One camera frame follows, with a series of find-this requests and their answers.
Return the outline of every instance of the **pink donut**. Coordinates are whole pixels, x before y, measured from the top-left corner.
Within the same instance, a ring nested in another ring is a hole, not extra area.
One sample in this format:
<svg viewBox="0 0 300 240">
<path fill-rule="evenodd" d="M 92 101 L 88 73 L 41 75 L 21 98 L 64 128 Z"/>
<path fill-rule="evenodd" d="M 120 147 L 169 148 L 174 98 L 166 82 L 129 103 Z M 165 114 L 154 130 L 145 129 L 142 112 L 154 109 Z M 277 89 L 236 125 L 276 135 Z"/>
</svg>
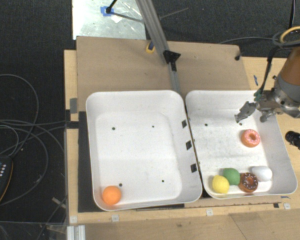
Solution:
<svg viewBox="0 0 300 240">
<path fill-rule="evenodd" d="M 241 135 L 242 143 L 249 148 L 257 146 L 260 143 L 260 140 L 259 134 L 252 129 L 245 130 Z"/>
</svg>

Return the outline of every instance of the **orange ball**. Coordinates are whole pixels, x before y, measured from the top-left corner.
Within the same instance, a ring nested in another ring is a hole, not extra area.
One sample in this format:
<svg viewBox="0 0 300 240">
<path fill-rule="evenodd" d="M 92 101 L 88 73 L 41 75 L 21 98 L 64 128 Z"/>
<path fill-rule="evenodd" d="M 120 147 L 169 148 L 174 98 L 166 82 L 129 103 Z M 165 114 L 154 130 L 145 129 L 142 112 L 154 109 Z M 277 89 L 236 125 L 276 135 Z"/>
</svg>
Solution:
<svg viewBox="0 0 300 240">
<path fill-rule="evenodd" d="M 117 186 L 107 186 L 102 192 L 102 199 L 107 205 L 115 205 L 121 199 L 121 191 Z"/>
</svg>

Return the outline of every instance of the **wooden table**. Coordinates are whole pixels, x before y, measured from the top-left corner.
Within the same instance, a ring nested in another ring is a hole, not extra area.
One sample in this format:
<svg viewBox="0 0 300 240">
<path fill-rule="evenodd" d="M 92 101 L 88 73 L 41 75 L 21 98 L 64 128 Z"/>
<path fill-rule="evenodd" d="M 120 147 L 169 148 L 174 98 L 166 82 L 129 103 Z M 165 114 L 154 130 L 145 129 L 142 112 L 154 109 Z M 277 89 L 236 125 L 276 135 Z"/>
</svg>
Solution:
<svg viewBox="0 0 300 240">
<path fill-rule="evenodd" d="M 205 47 L 202 46 L 200 53 L 205 53 Z M 254 76 L 262 82 L 266 59 L 242 57 L 240 61 L 244 65 L 248 81 L 243 86 L 256 90 Z M 271 74 L 277 75 L 284 62 L 285 59 L 275 58 Z M 64 52 L 64 81 L 65 105 L 70 110 L 70 100 L 80 96 L 76 50 Z M 273 80 L 270 78 L 265 89 L 272 86 Z M 71 110 L 71 121 L 78 121 L 78 113 L 73 108 Z M 278 116 L 277 120 L 283 136 L 290 130 L 300 132 L 300 119 L 284 114 Z M 179 209 L 78 212 L 78 136 L 78 129 L 66 130 L 68 215 L 70 225 L 86 225 L 86 239 L 300 239 L 300 151 L 286 141 L 285 145 L 298 180 L 298 188 L 291 195 L 225 201 L 206 198 Z M 119 222 L 112 222 L 113 216 L 118 216 Z"/>
</svg>

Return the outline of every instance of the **gray tape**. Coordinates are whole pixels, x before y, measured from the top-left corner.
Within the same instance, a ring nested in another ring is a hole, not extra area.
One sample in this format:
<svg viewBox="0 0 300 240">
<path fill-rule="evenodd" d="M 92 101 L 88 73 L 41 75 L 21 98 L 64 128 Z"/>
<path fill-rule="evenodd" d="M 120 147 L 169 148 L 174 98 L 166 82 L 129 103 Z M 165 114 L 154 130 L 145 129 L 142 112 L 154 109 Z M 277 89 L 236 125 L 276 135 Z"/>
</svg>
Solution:
<svg viewBox="0 0 300 240">
<path fill-rule="evenodd" d="M 77 101 L 78 101 L 77 98 L 70 99 L 70 114 L 78 113 L 78 102 Z"/>
</svg>

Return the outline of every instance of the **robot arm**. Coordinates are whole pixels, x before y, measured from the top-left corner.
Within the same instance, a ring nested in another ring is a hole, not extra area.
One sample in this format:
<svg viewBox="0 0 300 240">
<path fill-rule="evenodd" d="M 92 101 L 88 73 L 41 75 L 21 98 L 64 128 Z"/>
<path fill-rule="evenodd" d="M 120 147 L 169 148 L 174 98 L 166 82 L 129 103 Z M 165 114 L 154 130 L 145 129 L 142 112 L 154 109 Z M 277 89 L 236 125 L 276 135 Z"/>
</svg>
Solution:
<svg viewBox="0 0 300 240">
<path fill-rule="evenodd" d="M 235 115 L 235 120 L 239 121 L 252 115 L 255 110 L 262 113 L 261 122 L 266 122 L 268 117 L 273 115 L 288 114 L 293 118 L 300 118 L 300 40 L 285 42 L 285 36 L 292 31 L 300 30 L 300 27 L 288 29 L 280 35 L 279 42 L 273 37 L 276 48 L 271 50 L 268 57 L 268 65 L 261 88 L 254 94 L 255 102 L 246 102 L 240 109 L 240 113 Z M 282 70 L 275 78 L 274 87 L 271 90 L 264 90 L 267 76 L 271 69 L 271 62 L 275 52 L 279 48 L 292 48 Z M 300 134 L 289 131 L 286 140 L 300 149 Z"/>
</svg>

